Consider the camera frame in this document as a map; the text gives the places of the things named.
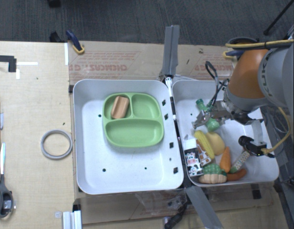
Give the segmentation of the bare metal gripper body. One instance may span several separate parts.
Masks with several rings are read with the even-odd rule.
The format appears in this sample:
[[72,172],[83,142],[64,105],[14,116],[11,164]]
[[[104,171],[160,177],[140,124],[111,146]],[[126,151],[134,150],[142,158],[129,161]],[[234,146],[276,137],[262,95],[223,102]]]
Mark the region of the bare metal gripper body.
[[209,107],[208,112],[213,119],[225,117],[227,120],[235,120],[242,125],[250,125],[253,122],[253,119],[248,116],[248,111],[228,101],[216,101],[214,106]]

